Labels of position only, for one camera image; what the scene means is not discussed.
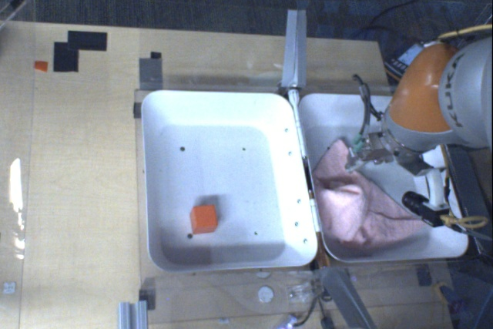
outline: pink cloth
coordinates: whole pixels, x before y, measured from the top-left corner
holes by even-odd
[[[372,250],[403,240],[424,226],[370,180],[356,171],[348,173],[347,154],[344,142],[336,141],[314,171],[325,238]]]

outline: pink towel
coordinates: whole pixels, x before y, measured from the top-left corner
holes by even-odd
[[[336,141],[314,171],[315,196],[324,237],[360,250],[386,247],[424,226],[358,172],[344,168],[348,149]]]

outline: wooden surface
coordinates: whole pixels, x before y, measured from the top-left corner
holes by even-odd
[[[70,29],[108,32],[108,49],[81,51],[78,73],[54,73],[53,42],[65,42]],[[178,76],[186,83],[227,82],[233,76],[242,84],[259,80],[265,84],[280,79],[283,38],[41,23],[35,33],[35,57],[49,62],[49,72],[35,72],[20,327],[114,328],[118,303],[136,302],[144,280],[132,116],[139,57],[161,52],[168,81]],[[26,56],[19,53],[12,62],[27,62]],[[325,79],[334,89],[344,90],[357,72],[371,85],[385,86],[375,43],[313,39],[308,43],[308,58],[308,67],[314,71],[309,81]],[[206,288],[195,292],[197,282],[190,276],[167,277],[152,270],[168,290],[182,292],[182,297],[208,294]],[[374,320],[379,327],[448,327],[445,306],[430,287],[419,287],[409,271],[355,274],[357,289]],[[434,281],[450,280],[445,265],[432,271]],[[271,279],[276,276],[282,274],[272,274]],[[371,282],[379,278],[376,284]],[[243,317],[220,316],[221,304],[232,298],[246,306],[258,303],[249,300],[247,285],[237,284],[240,294],[225,294],[216,301],[216,312],[208,311],[215,318],[166,323],[168,316],[151,327],[273,327],[280,322],[282,314],[256,314],[254,308],[248,308],[250,313]],[[278,294],[286,292],[280,285]],[[194,303],[199,310],[201,299],[196,297]],[[171,308],[185,307],[174,304]],[[333,302],[327,309],[337,327],[344,327]],[[319,327],[319,323],[320,312],[315,311],[305,327]]]

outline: transparent acrylic panel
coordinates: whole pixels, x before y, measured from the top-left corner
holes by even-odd
[[[0,322],[19,325],[29,194],[35,0],[0,0]]]

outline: yellow cable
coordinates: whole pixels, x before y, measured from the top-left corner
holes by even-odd
[[[452,213],[450,213],[448,215],[440,215],[440,219],[446,227],[451,227],[452,225],[460,225],[465,229],[478,229],[480,227],[485,227],[488,223],[488,218],[481,215],[457,218]]]
[[[480,32],[484,30],[491,30],[491,24],[472,26],[470,28],[455,30],[452,32],[447,32],[438,36],[438,40],[450,39],[453,37],[458,37],[461,35],[468,35],[469,33]]]

